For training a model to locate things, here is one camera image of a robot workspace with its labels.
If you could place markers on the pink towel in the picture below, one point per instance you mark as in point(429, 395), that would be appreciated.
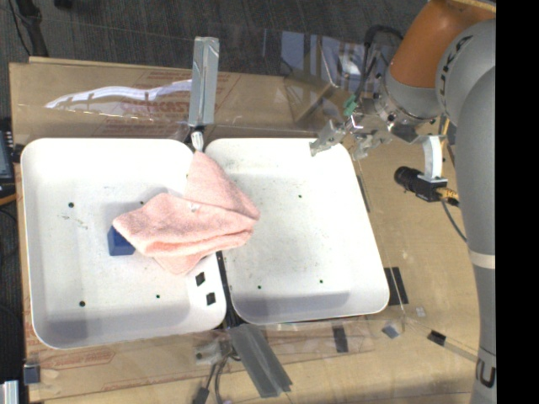
point(198, 221)

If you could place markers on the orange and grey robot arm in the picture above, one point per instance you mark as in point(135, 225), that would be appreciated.
point(476, 141)

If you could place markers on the blue cube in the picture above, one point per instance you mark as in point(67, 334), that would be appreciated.
point(118, 244)

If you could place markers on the brown cardboard board red print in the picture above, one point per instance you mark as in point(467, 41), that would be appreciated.
point(261, 95)

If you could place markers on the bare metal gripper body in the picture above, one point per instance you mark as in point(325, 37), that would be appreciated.
point(389, 122)

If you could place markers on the white plastic tray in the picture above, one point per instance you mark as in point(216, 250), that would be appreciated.
point(84, 175)
point(303, 234)

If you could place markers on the black cylinder on white bracket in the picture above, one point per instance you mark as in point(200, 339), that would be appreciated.
point(421, 183)

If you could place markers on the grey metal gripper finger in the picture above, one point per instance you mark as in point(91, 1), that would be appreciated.
point(330, 136)
point(370, 141)

